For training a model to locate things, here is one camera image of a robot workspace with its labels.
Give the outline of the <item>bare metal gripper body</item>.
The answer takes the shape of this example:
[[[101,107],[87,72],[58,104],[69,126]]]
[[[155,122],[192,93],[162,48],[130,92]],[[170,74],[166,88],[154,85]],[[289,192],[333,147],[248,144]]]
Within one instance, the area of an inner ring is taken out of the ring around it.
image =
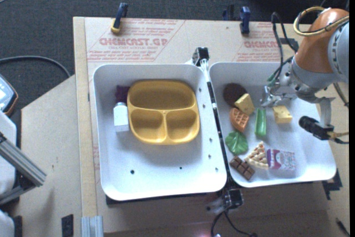
[[[297,71],[296,63],[286,63],[277,73],[275,82],[270,86],[272,99],[295,99],[301,95],[302,82]]]

